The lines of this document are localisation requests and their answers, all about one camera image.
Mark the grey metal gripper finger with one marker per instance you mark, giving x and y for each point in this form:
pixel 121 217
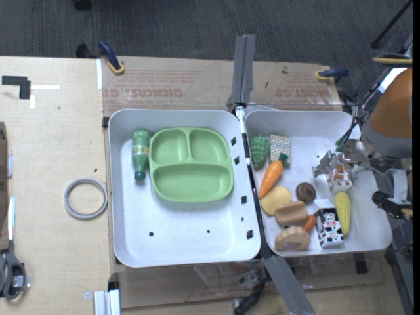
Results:
pixel 321 168
pixel 332 156

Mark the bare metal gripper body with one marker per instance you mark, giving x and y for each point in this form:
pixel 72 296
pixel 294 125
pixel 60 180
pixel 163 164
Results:
pixel 364 156

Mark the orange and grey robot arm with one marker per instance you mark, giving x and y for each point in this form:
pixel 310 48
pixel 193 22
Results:
pixel 392 110

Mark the orange and white carton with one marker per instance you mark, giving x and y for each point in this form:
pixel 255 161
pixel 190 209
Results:
pixel 339 179

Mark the brown doughnut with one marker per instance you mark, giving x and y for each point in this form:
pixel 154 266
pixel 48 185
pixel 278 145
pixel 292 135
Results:
pixel 305 192

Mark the white blue patterned carton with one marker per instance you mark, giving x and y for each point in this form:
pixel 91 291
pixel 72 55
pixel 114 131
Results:
pixel 280 144

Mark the yellow corn cob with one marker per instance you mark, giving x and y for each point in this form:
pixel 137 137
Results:
pixel 343 212

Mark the large orange carrot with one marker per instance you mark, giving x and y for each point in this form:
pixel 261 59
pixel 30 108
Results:
pixel 272 176

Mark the tan bread loaf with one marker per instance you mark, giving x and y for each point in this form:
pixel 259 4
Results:
pixel 291 212

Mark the small orange carrot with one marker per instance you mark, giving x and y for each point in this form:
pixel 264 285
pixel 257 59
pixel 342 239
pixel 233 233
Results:
pixel 310 223

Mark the yellow round biscuit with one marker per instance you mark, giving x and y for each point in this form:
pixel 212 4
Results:
pixel 275 200

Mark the black and white cow carton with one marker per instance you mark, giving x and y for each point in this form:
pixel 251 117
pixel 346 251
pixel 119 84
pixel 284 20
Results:
pixel 329 230

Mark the green grapes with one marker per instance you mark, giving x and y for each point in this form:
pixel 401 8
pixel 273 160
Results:
pixel 259 151

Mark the white plastic tray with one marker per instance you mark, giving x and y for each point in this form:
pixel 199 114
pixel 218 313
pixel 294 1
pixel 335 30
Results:
pixel 183 235
pixel 367 228

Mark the tan croissant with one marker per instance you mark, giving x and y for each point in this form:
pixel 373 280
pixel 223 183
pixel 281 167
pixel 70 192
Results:
pixel 292 239

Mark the green divided plate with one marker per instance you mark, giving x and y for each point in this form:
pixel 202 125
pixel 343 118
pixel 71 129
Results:
pixel 192 182

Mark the brown cardboard board red print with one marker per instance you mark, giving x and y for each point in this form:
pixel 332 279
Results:
pixel 170 87

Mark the green plastic bottle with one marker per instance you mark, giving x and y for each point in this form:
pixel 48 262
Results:
pixel 140 153

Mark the grey tape roll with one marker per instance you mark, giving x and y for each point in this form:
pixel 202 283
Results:
pixel 67 202

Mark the black cylinder on white bracket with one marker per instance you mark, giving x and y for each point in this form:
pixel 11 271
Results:
pixel 390 202

